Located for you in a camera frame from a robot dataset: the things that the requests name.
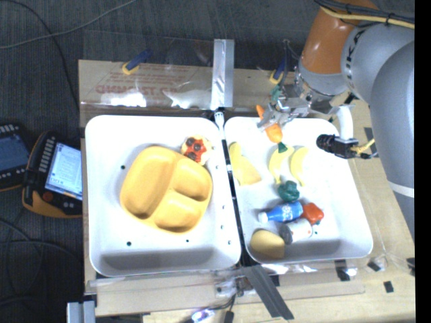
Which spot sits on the green broccoli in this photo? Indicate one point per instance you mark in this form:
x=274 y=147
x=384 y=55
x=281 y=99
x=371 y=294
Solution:
x=288 y=192

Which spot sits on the yellow divided plate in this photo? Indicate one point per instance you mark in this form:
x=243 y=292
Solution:
x=161 y=187

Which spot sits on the tan bread roll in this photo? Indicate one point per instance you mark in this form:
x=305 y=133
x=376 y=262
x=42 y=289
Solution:
x=267 y=244

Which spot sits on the orange carrot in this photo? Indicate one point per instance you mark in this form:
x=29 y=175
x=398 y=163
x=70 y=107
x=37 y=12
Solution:
x=274 y=132

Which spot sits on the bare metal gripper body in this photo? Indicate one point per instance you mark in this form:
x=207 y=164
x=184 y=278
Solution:
x=298 y=102

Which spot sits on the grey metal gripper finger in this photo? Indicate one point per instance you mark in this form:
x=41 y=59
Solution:
x=286 y=117
x=266 y=117

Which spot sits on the yellow banana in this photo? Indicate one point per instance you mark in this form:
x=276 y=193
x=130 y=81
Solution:
x=276 y=163
x=298 y=163

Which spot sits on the red pepper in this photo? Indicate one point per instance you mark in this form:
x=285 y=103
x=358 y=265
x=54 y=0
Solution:
x=313 y=213

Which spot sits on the round pizza with red topping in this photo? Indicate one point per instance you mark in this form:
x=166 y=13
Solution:
x=196 y=148

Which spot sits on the brown cardboard board red print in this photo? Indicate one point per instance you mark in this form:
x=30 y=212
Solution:
x=101 y=79

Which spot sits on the blue and white bottle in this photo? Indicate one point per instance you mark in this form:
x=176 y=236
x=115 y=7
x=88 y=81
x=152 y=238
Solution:
x=284 y=212

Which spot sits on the pale yellow bottle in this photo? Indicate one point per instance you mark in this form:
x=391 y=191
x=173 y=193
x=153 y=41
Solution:
x=244 y=170

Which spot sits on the black cylinder on white bracket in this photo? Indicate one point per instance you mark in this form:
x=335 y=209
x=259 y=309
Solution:
x=338 y=144

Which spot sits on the white can with grey lid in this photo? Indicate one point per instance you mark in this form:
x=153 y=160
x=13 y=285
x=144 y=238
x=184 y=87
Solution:
x=299 y=231

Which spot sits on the white plastic tray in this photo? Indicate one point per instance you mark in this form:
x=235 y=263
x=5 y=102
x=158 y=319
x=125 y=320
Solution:
x=107 y=254
x=340 y=194

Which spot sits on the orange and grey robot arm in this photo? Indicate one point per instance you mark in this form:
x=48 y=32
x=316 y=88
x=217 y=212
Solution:
x=380 y=69

